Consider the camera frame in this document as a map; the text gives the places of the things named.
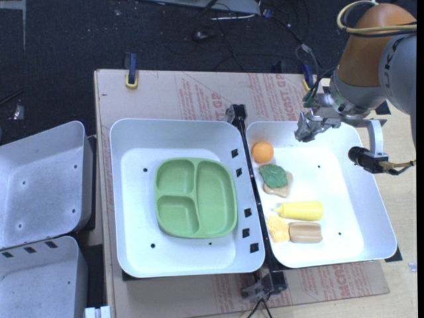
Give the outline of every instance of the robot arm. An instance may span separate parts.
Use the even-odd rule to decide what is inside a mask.
[[[373,5],[355,28],[343,25],[343,18],[360,4]],[[341,123],[367,127],[371,148],[349,152],[349,157],[372,173],[383,172],[380,162],[388,161],[382,150],[381,126],[386,120],[366,119],[368,114],[389,99],[411,116],[416,147],[416,20],[407,11],[389,3],[358,1],[346,6],[338,17],[341,29],[352,33],[330,85],[317,93],[317,83],[305,96],[295,137],[308,142],[318,133],[338,128]]]

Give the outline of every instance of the black floor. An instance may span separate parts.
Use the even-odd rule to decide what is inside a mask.
[[[324,72],[337,65],[347,40],[337,14],[354,1],[263,0],[272,18],[212,21],[234,15],[134,0],[26,0],[25,48],[23,11],[0,8],[1,143],[71,120],[94,134],[93,72],[122,68],[126,52],[138,54],[140,70],[267,73],[280,63],[298,73],[295,49],[305,44]],[[396,3],[417,17],[417,0]],[[199,25],[217,36],[193,42]],[[25,112],[15,120],[18,106]]]

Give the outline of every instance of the yellow bottle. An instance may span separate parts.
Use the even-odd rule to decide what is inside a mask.
[[[280,203],[280,206],[273,210],[283,218],[304,221],[320,220],[324,213],[323,204],[317,200]]]

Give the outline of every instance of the orange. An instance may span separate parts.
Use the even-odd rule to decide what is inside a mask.
[[[269,142],[260,141],[253,145],[251,153],[255,162],[263,164],[274,156],[274,147]]]

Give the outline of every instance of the green bowl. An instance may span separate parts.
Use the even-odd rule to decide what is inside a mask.
[[[162,230],[177,237],[221,237],[237,223],[233,178],[214,160],[163,161],[154,176],[154,203]]]

